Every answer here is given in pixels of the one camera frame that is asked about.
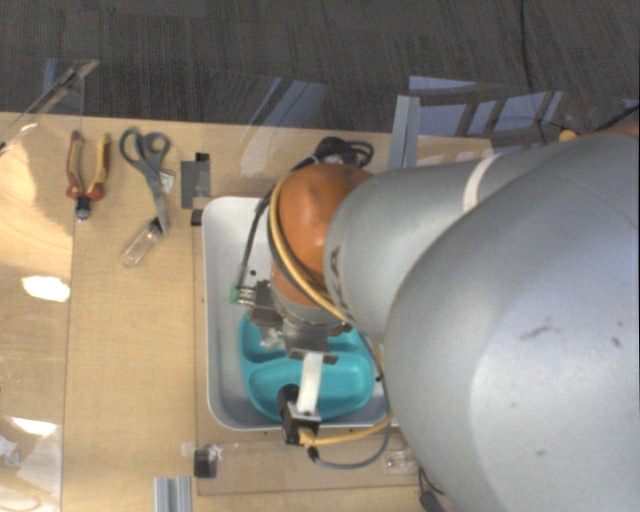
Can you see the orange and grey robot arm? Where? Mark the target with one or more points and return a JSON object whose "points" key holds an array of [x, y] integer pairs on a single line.
{"points": [[500, 300]]}

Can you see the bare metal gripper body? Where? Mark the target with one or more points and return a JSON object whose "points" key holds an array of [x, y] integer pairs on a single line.
{"points": [[305, 336]]}

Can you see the blue divided plate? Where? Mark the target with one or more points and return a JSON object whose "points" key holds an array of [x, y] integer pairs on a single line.
{"points": [[345, 382]]}

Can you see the grey scissors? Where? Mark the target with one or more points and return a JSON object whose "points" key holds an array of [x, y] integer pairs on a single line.
{"points": [[152, 175]]}

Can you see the white plastic tray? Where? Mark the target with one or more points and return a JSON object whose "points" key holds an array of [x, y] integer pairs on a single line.
{"points": [[225, 310]]}

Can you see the red and yellow pliers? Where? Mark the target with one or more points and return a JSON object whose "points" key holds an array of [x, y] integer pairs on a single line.
{"points": [[102, 165]]}

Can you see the black cylinder on white bracket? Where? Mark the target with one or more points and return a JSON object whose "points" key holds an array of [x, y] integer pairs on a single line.
{"points": [[311, 380]]}

